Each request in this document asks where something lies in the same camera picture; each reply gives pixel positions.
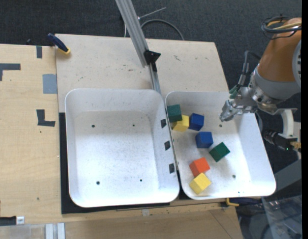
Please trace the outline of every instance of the wooden table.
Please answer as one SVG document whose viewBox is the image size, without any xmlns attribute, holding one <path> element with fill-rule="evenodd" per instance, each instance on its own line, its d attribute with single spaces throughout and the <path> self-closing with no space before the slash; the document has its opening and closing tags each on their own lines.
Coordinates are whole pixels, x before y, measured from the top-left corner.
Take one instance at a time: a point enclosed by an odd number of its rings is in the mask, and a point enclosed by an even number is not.
<svg viewBox="0 0 308 239">
<path fill-rule="evenodd" d="M 42 58 L 38 58 L 36 46 L 0 44 L 0 64 L 21 65 L 21 70 L 3 70 L 0 81 L 0 216 L 25 216 L 26 224 L 66 222 L 67 233 L 83 233 L 88 221 L 90 225 L 102 221 L 104 227 L 119 223 L 126 229 L 138 223 L 143 224 L 141 230 L 149 229 L 150 221 L 156 226 L 175 222 L 181 233 L 183 222 L 199 217 L 205 235 L 211 230 L 219 234 L 213 238 L 226 238 L 222 233 L 241 238 L 235 209 L 220 208 L 225 199 L 176 199 L 169 207 L 61 214 L 58 113 L 64 111 L 65 94 L 87 85 L 151 88 L 151 84 L 129 38 L 58 37 L 71 48 L 70 56 L 43 46 Z M 147 42 L 150 50 L 162 54 L 156 64 L 163 97 L 173 90 L 228 90 L 214 43 Z M 57 74 L 58 94 L 43 92 L 46 74 Z M 55 121 L 55 126 L 39 126 L 37 109 L 44 109 L 45 119 Z"/>
</svg>

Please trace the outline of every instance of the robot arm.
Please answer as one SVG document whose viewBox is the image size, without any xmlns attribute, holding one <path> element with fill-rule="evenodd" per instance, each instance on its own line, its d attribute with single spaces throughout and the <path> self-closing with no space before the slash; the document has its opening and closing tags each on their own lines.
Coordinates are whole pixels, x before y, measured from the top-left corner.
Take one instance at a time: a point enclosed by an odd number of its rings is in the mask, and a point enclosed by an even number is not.
<svg viewBox="0 0 308 239">
<path fill-rule="evenodd" d="M 283 24 L 280 27 L 269 28 L 277 23 Z M 263 22 L 262 30 L 274 35 L 261 58 L 249 51 L 245 52 L 239 82 L 229 91 L 230 97 L 225 101 L 220 114 L 222 122 L 230 121 L 234 116 L 243 113 L 255 113 L 258 109 L 272 115 L 286 116 L 286 109 L 279 109 L 276 105 L 301 91 L 301 18 L 270 18 Z M 251 74 L 248 86 L 244 87 L 248 74 L 248 53 L 258 58 L 259 63 Z M 279 137 L 290 138 L 289 135 L 283 134 L 279 134 Z M 268 133 L 265 139 L 272 140 L 273 134 Z"/>
</svg>

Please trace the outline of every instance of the blue cube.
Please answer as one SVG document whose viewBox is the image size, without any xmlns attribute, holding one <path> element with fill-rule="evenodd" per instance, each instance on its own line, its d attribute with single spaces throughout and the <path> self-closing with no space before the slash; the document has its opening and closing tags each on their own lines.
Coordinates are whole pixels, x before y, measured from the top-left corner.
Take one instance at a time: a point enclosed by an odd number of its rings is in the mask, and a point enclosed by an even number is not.
<svg viewBox="0 0 308 239">
<path fill-rule="evenodd" d="M 205 116 L 201 114 L 192 113 L 189 117 L 189 128 L 191 130 L 200 131 L 204 126 Z"/>
<path fill-rule="evenodd" d="M 199 132 L 195 140 L 196 146 L 199 149 L 209 148 L 214 143 L 211 132 Z"/>
</svg>

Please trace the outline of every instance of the red cube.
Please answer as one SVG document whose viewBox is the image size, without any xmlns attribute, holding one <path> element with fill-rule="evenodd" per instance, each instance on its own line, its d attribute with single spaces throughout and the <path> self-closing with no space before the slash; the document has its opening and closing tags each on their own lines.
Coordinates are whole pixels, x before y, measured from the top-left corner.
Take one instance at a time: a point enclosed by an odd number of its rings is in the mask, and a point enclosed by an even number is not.
<svg viewBox="0 0 308 239">
<path fill-rule="evenodd" d="M 196 177 L 200 173 L 204 173 L 204 172 L 206 172 L 210 169 L 209 164 L 207 163 L 207 160 L 204 157 L 193 161 L 189 165 L 189 167 L 192 170 L 194 177 Z"/>
</svg>

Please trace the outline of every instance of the toy block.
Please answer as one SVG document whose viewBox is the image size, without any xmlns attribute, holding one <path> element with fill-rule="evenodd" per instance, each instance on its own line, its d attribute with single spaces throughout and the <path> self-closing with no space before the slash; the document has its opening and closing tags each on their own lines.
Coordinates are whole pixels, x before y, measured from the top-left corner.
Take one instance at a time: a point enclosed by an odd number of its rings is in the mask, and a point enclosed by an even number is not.
<svg viewBox="0 0 308 239">
<path fill-rule="evenodd" d="M 214 143 L 211 132 L 199 132 L 195 140 L 196 146 L 199 149 L 209 148 Z"/>
<path fill-rule="evenodd" d="M 207 178 L 207 176 L 204 173 L 201 173 L 191 181 L 189 186 L 196 194 L 199 194 L 204 189 L 206 189 L 211 183 L 212 182 Z"/>
<path fill-rule="evenodd" d="M 167 106 L 167 114 L 170 123 L 181 121 L 183 119 L 180 105 Z"/>
<path fill-rule="evenodd" d="M 219 160 L 221 160 L 224 156 L 226 156 L 228 153 L 230 152 L 230 150 L 226 147 L 226 145 L 221 142 L 219 145 L 217 145 L 216 147 L 214 147 L 209 154 L 211 154 L 211 156 L 213 157 L 213 159 L 218 162 Z"/>
<path fill-rule="evenodd" d="M 194 177 L 210 169 L 210 166 L 204 157 L 193 161 L 189 167 L 192 170 Z"/>
<path fill-rule="evenodd" d="M 179 132 L 185 132 L 189 127 L 189 116 L 182 114 L 182 120 L 174 122 L 172 129 Z"/>
<path fill-rule="evenodd" d="M 189 129 L 200 131 L 204 126 L 204 119 L 204 115 L 192 113 L 192 115 L 189 117 Z"/>
</svg>

